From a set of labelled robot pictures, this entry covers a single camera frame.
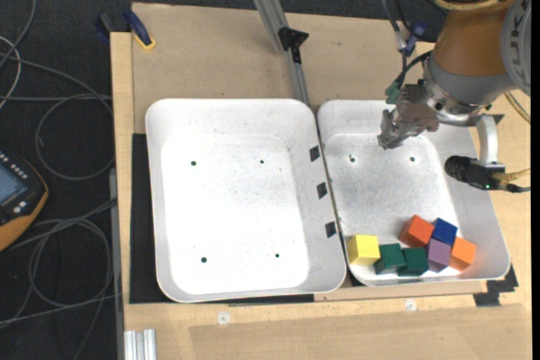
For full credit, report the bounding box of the black cylinder on white bracket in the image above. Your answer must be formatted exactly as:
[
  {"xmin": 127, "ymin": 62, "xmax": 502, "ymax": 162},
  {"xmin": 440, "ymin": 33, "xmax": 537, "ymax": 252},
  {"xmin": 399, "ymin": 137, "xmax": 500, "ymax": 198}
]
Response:
[{"xmin": 444, "ymin": 113, "xmax": 507, "ymax": 191}]

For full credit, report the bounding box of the green cube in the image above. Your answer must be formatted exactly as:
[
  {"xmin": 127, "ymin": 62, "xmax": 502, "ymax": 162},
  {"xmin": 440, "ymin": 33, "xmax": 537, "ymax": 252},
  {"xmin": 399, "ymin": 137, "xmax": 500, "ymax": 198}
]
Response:
[
  {"xmin": 397, "ymin": 246, "xmax": 430, "ymax": 278},
  {"xmin": 372, "ymin": 243, "xmax": 408, "ymax": 276}
]

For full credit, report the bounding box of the yellow cube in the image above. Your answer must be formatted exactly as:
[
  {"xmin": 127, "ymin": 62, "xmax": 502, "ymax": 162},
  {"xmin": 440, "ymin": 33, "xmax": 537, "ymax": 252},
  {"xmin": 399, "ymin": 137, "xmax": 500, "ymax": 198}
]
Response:
[{"xmin": 346, "ymin": 234, "xmax": 381, "ymax": 267}]

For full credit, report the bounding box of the orange cube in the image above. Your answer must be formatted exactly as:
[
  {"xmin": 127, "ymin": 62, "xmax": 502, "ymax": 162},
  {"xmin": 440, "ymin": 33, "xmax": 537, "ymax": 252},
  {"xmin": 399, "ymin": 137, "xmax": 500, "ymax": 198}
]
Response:
[
  {"xmin": 397, "ymin": 214, "xmax": 436, "ymax": 249},
  {"xmin": 448, "ymin": 236, "xmax": 478, "ymax": 272}
]

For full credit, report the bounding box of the blue cube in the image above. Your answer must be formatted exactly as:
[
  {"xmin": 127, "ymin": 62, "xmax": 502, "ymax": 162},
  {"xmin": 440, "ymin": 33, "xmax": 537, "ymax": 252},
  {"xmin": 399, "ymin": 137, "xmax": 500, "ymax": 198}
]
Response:
[{"xmin": 430, "ymin": 217, "xmax": 460, "ymax": 246}]

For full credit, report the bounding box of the white plastic tray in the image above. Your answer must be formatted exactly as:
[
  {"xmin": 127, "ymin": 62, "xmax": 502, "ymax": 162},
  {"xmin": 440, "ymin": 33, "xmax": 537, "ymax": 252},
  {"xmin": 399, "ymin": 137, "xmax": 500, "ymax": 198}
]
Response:
[
  {"xmin": 316, "ymin": 98, "xmax": 512, "ymax": 288},
  {"xmin": 144, "ymin": 97, "xmax": 348, "ymax": 304}
]

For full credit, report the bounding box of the brown cardboard board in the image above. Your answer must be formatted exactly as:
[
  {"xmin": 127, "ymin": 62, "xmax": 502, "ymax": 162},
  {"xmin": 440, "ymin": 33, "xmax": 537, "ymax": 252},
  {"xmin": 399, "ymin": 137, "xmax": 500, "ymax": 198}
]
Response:
[{"xmin": 131, "ymin": 3, "xmax": 490, "ymax": 303}]

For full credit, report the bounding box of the purple cube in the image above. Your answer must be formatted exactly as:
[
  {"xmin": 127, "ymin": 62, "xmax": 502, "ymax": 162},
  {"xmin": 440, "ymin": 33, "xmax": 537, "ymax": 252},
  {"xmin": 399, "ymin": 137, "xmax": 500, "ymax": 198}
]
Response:
[{"xmin": 426, "ymin": 238, "xmax": 454, "ymax": 273}]

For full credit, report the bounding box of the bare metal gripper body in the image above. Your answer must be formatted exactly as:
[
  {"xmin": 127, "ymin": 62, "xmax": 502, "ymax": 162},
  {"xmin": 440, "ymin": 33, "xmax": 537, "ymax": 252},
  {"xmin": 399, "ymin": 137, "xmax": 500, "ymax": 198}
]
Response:
[{"xmin": 392, "ymin": 81, "xmax": 483, "ymax": 132}]

